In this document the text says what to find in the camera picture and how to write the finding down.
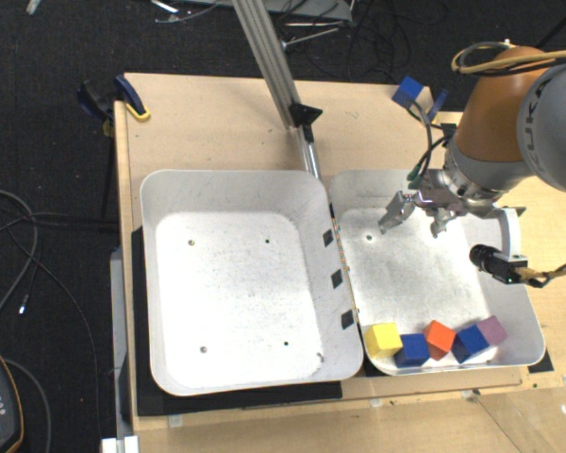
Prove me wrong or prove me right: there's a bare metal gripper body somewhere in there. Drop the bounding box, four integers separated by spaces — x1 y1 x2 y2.
411 168 502 218

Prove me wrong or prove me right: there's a white plastic tray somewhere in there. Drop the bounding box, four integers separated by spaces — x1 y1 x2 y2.
140 169 365 397
328 169 547 378

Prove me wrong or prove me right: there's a blue and white block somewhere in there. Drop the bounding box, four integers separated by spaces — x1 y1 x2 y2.
391 75 428 110

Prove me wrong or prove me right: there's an orange cube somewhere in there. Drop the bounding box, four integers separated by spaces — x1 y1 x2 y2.
422 319 458 362

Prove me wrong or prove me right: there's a purple cube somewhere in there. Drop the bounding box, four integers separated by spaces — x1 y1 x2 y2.
475 314 509 347

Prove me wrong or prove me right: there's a blue cube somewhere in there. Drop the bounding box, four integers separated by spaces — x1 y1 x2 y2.
393 332 432 369
450 324 491 365

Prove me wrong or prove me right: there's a yellow cube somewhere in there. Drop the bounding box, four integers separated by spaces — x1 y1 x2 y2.
362 322 404 360

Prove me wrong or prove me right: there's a pale wood board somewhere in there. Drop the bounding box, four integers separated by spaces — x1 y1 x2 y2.
114 72 566 433

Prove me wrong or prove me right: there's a black cylinder on white bracket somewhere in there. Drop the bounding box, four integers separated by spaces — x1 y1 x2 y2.
469 207 529 285

